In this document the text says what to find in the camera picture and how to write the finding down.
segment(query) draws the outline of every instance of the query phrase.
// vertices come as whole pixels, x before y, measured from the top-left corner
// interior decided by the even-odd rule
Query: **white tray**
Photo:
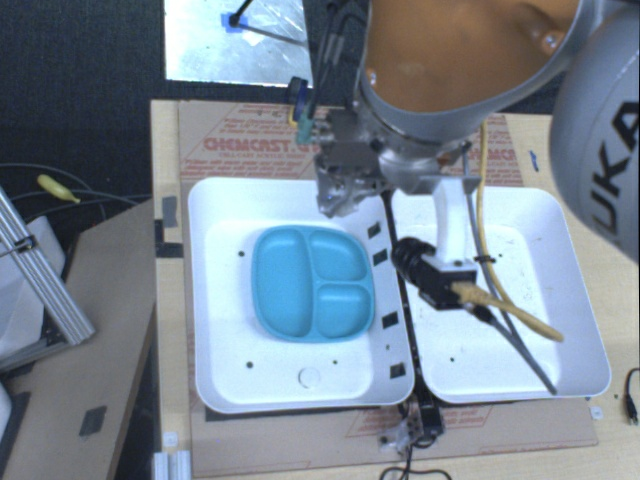
[[[245,413],[390,405],[409,396],[414,371],[379,198],[348,217],[328,219],[318,212],[314,181],[210,178],[191,190],[188,211],[195,378],[205,404]],[[251,293],[253,246],[266,229],[289,224],[342,230],[367,251],[375,317],[365,334],[340,343],[295,343],[262,328]],[[376,225],[380,231],[369,238]],[[374,265],[373,256],[383,251],[388,259]]]
[[[433,200],[394,195],[398,238],[436,244]],[[605,391],[611,371],[576,261],[562,209],[548,193],[488,187],[485,223],[495,270],[516,305],[564,334],[563,343],[541,338],[513,319],[558,396]],[[476,256],[468,240],[468,257]],[[478,284],[486,288],[482,274]],[[463,310],[436,311],[408,287],[424,380],[451,403],[548,398],[540,380],[492,327]]]

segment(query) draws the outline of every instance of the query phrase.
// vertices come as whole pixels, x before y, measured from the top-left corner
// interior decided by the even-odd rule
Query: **cardboard sheet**
[[[313,178],[313,148],[294,142],[287,108],[269,104],[183,102],[179,106],[183,202],[207,176]],[[506,119],[489,121],[492,185],[521,186]],[[477,168],[477,145],[470,151]],[[451,167],[461,172],[460,165]],[[397,460],[381,451],[380,432],[400,420],[395,407],[226,418],[205,409],[193,382],[193,315],[187,205],[183,204],[190,361],[192,472],[195,478]],[[415,458],[455,457],[592,446],[597,437],[583,399],[455,406],[443,410],[446,432]]]

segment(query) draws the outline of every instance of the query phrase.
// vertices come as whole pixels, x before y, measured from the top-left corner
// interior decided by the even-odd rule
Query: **blue plate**
[[[253,303],[274,336],[344,341],[365,332],[374,314],[367,254],[352,236],[316,226],[265,231],[253,251]]]

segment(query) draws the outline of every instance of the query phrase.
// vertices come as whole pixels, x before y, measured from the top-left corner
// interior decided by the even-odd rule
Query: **dark floor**
[[[313,61],[326,1],[304,0]],[[6,165],[29,163],[69,171],[93,190],[144,199],[151,192],[151,99],[284,100],[282,89],[166,81],[163,15],[163,0],[0,0],[0,186],[10,197],[38,190],[42,169]],[[360,56],[362,38],[350,36],[350,57]],[[343,104],[354,78],[355,64],[345,63],[321,102]],[[557,86],[511,110],[550,113]],[[16,206],[27,219],[60,204],[33,197]],[[108,203],[107,215],[125,207]],[[101,214],[87,206],[50,219],[67,247]],[[154,396],[149,362],[119,479],[149,478]]]

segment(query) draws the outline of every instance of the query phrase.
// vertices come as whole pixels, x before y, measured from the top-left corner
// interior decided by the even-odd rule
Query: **table surface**
[[[507,123],[524,185],[546,190],[560,200],[548,162],[550,117],[507,115]],[[169,196],[178,197],[180,215],[177,102],[153,102],[152,134],[154,216],[162,218],[162,198]],[[530,151],[537,156],[537,171],[533,168]],[[610,388],[589,402],[603,413],[603,418],[595,421],[598,446],[416,461],[415,469],[444,469],[455,480],[639,478],[640,428],[629,425],[622,405],[625,375],[638,366],[640,354],[638,267],[594,235],[566,207],[565,216],[611,365]],[[182,242],[179,222],[175,227],[166,228],[164,233],[166,242]],[[156,273],[160,424],[164,438],[175,439],[173,442],[165,440],[163,451],[173,453],[191,448],[182,261],[158,259]],[[632,393],[637,393],[637,389],[632,388]],[[640,403],[640,393],[636,400]],[[382,469],[378,464],[223,478],[330,480],[349,477],[371,480],[377,479]]]

